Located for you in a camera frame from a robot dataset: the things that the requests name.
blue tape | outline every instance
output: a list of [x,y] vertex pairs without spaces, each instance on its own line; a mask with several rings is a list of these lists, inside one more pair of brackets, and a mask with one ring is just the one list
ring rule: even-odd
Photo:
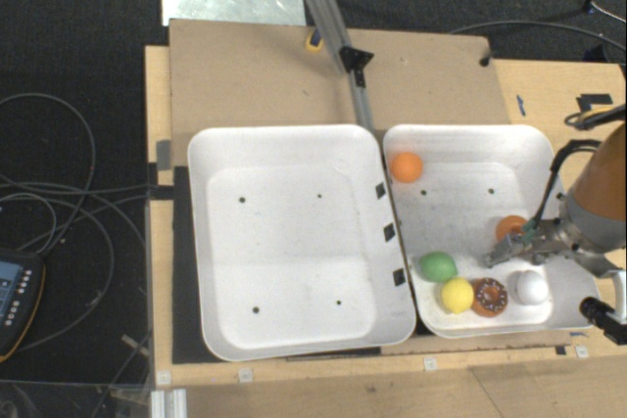
[[524,107],[525,102],[522,101],[522,98],[518,96],[517,94],[516,94],[516,101],[518,102],[518,108],[520,109],[520,113],[522,114],[522,116],[527,116],[527,113],[525,112],[525,107]]

black clamp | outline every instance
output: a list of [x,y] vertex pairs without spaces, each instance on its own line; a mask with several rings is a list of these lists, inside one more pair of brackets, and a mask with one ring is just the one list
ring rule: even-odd
[[372,53],[367,53],[361,49],[355,49],[351,46],[344,46],[340,49],[340,58],[344,64],[344,69],[355,74],[355,81],[358,87],[365,88],[365,77],[363,76],[364,67],[374,57]]
[[150,187],[149,197],[151,201],[173,201],[174,187],[170,185],[153,185]]
[[608,316],[609,313],[614,313],[614,309],[607,303],[588,297],[579,305],[579,311],[588,321],[603,329],[603,334],[607,338],[617,345],[627,345],[627,325],[620,324]]

orange ball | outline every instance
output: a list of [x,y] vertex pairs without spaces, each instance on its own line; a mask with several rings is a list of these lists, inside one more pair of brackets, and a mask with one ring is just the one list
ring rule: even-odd
[[506,216],[497,225],[497,241],[501,241],[507,234],[521,234],[522,225],[527,222],[522,216],[511,214]]
[[422,159],[411,152],[403,152],[390,163],[392,176],[403,183],[412,183],[422,174]]

black carpet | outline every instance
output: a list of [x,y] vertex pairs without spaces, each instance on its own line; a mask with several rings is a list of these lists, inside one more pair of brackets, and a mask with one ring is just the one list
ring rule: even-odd
[[[596,0],[625,17],[625,0]],[[583,0],[338,0],[347,25],[449,31],[494,20],[529,19],[574,24],[622,44],[625,25],[581,11]],[[167,43],[160,0],[0,0],[0,101],[16,93],[49,93],[87,119],[98,147],[93,188],[147,183],[143,47]],[[544,28],[491,28],[498,58],[579,61],[598,42]],[[614,61],[620,51],[606,48]],[[80,123],[57,104],[38,99],[0,109],[0,172],[21,181],[79,187],[89,172],[88,140]],[[0,197],[15,190],[2,189]],[[112,201],[142,190],[108,196]],[[36,203],[4,204],[0,247],[14,248],[45,231]],[[88,209],[98,203],[89,201]],[[143,225],[143,203],[122,207]],[[68,213],[60,209],[60,216]],[[108,382],[131,353],[121,342],[147,330],[145,259],[130,227],[111,211],[98,214],[111,234],[116,266],[111,290],[83,323],[50,343],[19,352],[0,364],[0,379]],[[89,222],[74,225],[50,255],[49,279],[25,344],[77,318],[98,298],[108,272],[106,241]],[[146,361],[137,357],[122,374],[136,382]]]

metal bracket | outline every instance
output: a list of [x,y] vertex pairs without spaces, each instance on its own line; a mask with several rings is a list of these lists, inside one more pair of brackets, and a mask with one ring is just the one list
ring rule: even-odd
[[435,357],[424,357],[422,363],[425,371],[436,371],[438,369],[438,361]]
[[370,63],[373,57],[372,53],[355,49],[351,46],[344,46],[340,49],[340,58],[342,59],[344,69],[348,73],[353,72],[355,74],[356,85],[362,89],[365,89],[363,69]]
[[237,379],[239,383],[253,383],[255,373],[251,368],[243,367],[237,372]]
[[585,359],[590,356],[590,353],[588,352],[588,347],[586,347],[585,345],[576,345],[575,353],[580,359]]
[[152,391],[150,394],[151,418],[187,418],[187,391]]

